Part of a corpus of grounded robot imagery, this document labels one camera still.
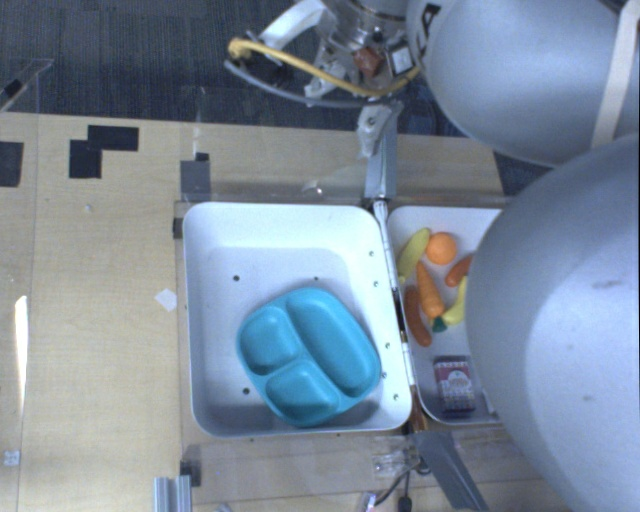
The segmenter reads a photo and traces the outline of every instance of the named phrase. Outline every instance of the metal bracket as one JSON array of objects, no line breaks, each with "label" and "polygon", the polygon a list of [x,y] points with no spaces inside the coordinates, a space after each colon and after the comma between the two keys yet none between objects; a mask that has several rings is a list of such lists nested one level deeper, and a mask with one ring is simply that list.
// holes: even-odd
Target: metal bracket
[{"label": "metal bracket", "polygon": [[[393,302],[396,308],[396,317],[398,319],[398,329],[401,333],[405,332],[404,318],[402,315],[402,298],[400,296],[400,286],[398,284],[397,270],[395,265],[395,258],[393,255],[393,248],[391,247],[391,241],[389,240],[389,232],[387,230],[387,219],[389,217],[389,210],[387,202],[384,199],[378,199],[373,201],[371,210],[374,217],[378,221],[380,227],[380,235],[382,237],[382,246],[384,248],[385,259],[387,261],[387,274],[389,275],[389,285],[391,287],[391,293],[393,295]],[[415,386],[415,368],[413,366],[413,358],[411,356],[411,348],[403,336],[402,351],[404,356],[405,370],[407,373],[407,383],[409,386]]]},{"label": "metal bracket", "polygon": [[361,157],[372,159],[380,153],[380,144],[384,135],[393,133],[395,136],[398,115],[403,108],[401,101],[395,101],[389,105],[377,104],[362,109],[357,130]]},{"label": "metal bracket", "polygon": [[[314,66],[326,71],[336,78],[344,78],[347,74],[345,67],[337,60],[330,60],[331,56],[324,46],[318,49],[318,55],[314,61]],[[333,91],[336,85],[314,76],[311,81],[304,86],[304,94],[307,98],[321,98],[325,94]]]},{"label": "metal bracket", "polygon": [[456,451],[451,432],[417,432],[411,439],[453,508],[489,510]]},{"label": "metal bracket", "polygon": [[396,170],[398,159],[398,115],[402,110],[402,103],[391,107],[384,116],[384,126],[378,132],[376,129],[376,149],[367,163],[367,176],[364,184],[365,200],[391,199],[396,195]]},{"label": "metal bracket", "polygon": [[156,478],[153,495],[154,512],[191,512],[191,477]]}]

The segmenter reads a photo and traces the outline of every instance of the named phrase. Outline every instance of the yellow banana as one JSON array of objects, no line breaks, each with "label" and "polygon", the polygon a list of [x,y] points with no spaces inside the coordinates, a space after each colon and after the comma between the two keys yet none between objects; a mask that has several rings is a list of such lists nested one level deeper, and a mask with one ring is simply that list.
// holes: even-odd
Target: yellow banana
[{"label": "yellow banana", "polygon": [[398,271],[398,280],[400,281],[400,284],[404,284],[404,282],[415,270],[416,265],[420,260],[420,256],[422,256],[422,253],[427,248],[430,236],[431,231],[429,231],[427,228],[423,228],[415,233],[405,244],[402,251],[400,251],[400,255],[398,256],[398,264],[396,265],[396,269]]},{"label": "yellow banana", "polygon": [[456,325],[464,320],[464,296],[467,293],[467,276],[462,278],[458,285],[458,296],[447,311],[442,314],[442,319],[447,325]]}]

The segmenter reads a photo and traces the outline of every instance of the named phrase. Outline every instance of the blue plate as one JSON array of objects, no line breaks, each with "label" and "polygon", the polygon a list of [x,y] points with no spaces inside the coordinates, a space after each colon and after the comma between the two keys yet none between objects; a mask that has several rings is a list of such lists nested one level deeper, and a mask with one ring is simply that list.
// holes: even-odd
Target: blue plate
[{"label": "blue plate", "polygon": [[324,423],[362,401],[380,379],[380,358],[331,293],[301,288],[241,325],[238,357],[271,410],[296,427]]}]

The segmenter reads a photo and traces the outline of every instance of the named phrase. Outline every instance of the clear plastic panel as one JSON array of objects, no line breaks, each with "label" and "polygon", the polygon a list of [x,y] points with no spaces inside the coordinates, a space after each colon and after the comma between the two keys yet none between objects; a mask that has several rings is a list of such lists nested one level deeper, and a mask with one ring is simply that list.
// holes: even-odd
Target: clear plastic panel
[{"label": "clear plastic panel", "polygon": [[[190,93],[190,101],[195,103],[195,122],[183,128],[181,160],[211,162],[210,195],[194,202],[362,203],[371,164],[360,155],[357,115],[350,131],[219,125],[213,124],[215,106],[238,101],[243,108],[239,98],[200,88]],[[316,107],[307,110],[322,115]],[[324,113],[331,115],[327,109]],[[493,152],[470,139],[399,135],[397,160],[388,172],[395,174],[397,188],[392,207],[504,205]]]},{"label": "clear plastic panel", "polygon": [[37,111],[39,76],[50,65],[0,67],[0,510],[7,511],[18,506],[38,168],[38,117],[10,110]]}]

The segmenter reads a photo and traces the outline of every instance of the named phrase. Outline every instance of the wooden table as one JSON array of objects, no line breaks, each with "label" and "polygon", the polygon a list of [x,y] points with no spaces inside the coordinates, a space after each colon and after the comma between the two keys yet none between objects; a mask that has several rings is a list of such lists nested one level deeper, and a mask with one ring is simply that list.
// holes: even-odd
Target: wooden table
[{"label": "wooden table", "polygon": [[[138,151],[104,151],[102,179],[69,179],[69,141],[86,139],[89,124],[138,127]],[[3,450],[21,451],[18,466],[0,468],[0,510],[151,510],[153,479],[177,476],[182,456],[177,314],[155,300],[176,290],[180,161],[208,153],[214,185],[225,193],[290,192],[355,165],[356,136],[10,113],[0,117],[0,140],[25,144],[20,186],[0,188],[0,441]],[[491,151],[467,139],[402,136],[398,167],[401,192],[501,195]],[[23,415],[12,334],[22,295],[30,314]],[[472,474],[487,457],[497,468],[478,480],[492,510],[565,510],[505,448],[508,438],[468,446],[476,447],[467,453]],[[277,472],[279,455],[272,458]],[[412,487],[415,511],[450,510],[432,478]],[[358,496],[230,505],[234,512],[351,512]],[[395,501],[384,507],[395,510]]]}]

